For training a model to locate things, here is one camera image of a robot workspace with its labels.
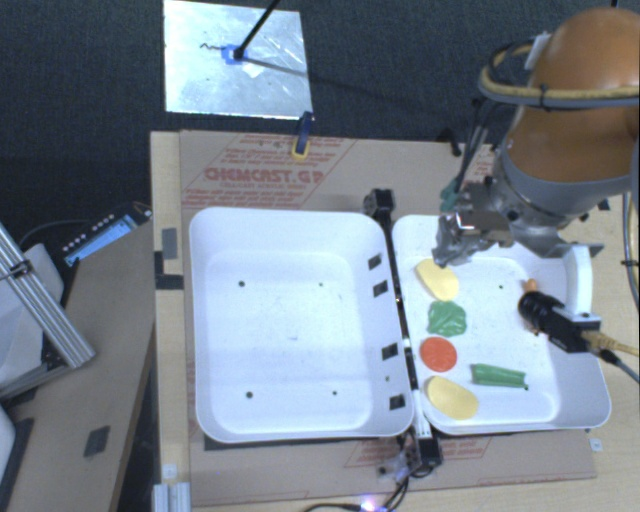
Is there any white plastic tray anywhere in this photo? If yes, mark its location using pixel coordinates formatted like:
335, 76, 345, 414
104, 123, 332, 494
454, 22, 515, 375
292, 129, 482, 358
391, 213, 613, 436
188, 206, 416, 444

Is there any green toy bean pod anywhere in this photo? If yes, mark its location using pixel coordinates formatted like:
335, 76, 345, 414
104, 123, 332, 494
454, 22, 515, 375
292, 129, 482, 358
470, 363, 530, 391

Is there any green toy lettuce leaf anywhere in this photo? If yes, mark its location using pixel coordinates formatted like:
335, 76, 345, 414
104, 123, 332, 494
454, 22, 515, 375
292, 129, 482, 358
426, 300, 468, 337

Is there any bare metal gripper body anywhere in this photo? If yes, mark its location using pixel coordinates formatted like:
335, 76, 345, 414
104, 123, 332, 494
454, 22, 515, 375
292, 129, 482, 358
453, 178, 527, 249

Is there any thin black and white rod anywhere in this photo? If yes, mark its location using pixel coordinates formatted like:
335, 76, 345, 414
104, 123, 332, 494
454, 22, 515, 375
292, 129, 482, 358
377, 209, 432, 442

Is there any yellow oval toy slice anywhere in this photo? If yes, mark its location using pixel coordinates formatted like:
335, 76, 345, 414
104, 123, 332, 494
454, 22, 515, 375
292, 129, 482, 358
423, 375, 480, 421
414, 257, 460, 303

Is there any brown cardboard board red print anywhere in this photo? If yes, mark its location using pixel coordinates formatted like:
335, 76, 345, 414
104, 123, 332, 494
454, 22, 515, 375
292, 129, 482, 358
178, 129, 599, 509

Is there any orange round toy slice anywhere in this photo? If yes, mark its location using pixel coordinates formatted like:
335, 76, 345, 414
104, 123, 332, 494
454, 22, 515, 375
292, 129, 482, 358
419, 336, 459, 373

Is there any black cylinder on white bracket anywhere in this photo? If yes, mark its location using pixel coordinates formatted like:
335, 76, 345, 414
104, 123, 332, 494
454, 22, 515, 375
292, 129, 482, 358
517, 244, 604, 354

